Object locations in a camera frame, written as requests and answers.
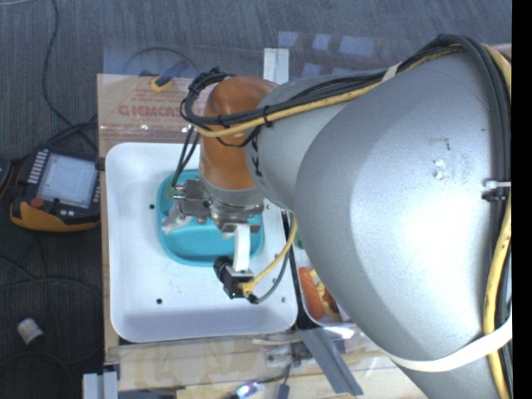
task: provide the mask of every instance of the gray carpet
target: gray carpet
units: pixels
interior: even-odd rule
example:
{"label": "gray carpet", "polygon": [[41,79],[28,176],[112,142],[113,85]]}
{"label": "gray carpet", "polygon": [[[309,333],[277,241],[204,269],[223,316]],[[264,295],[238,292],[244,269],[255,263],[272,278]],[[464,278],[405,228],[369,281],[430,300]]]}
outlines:
{"label": "gray carpet", "polygon": [[[443,32],[492,44],[512,40],[512,0],[54,1],[57,19],[52,0],[0,6],[0,155],[8,159],[22,158],[68,123],[91,119],[100,72],[160,73],[181,60],[182,76],[215,66],[262,76],[264,48],[289,47],[290,76],[297,78],[387,67]],[[93,153],[95,129],[84,131],[86,138],[58,145]],[[100,290],[100,232],[34,234],[11,223],[8,206],[6,195],[0,397],[81,397],[81,374],[101,370],[99,298],[74,283],[25,284],[8,293],[5,286],[31,275]],[[31,352],[15,330],[28,316],[46,334]]]}

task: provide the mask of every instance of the red button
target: red button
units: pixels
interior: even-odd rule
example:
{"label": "red button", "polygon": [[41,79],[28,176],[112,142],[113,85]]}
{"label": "red button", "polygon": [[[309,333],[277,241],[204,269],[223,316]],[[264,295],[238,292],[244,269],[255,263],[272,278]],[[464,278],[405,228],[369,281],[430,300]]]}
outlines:
{"label": "red button", "polygon": [[32,200],[30,201],[30,205],[34,208],[34,209],[42,209],[44,207],[44,201],[41,199],[41,198],[32,198]]}

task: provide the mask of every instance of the white tray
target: white tray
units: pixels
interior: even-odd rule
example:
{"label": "white tray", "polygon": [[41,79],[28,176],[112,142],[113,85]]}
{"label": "white tray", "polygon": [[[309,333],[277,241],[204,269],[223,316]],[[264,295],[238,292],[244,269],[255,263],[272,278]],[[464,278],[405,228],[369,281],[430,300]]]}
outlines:
{"label": "white tray", "polygon": [[[275,292],[255,305],[230,299],[213,268],[180,264],[163,250],[154,209],[161,182],[171,175],[182,145],[124,143],[106,157],[111,322],[131,342],[279,333],[292,327],[298,306],[290,267]],[[197,149],[187,168],[199,164]],[[265,202],[264,246],[251,260],[258,274],[284,246],[281,212]],[[261,296],[278,265],[257,286]]]}

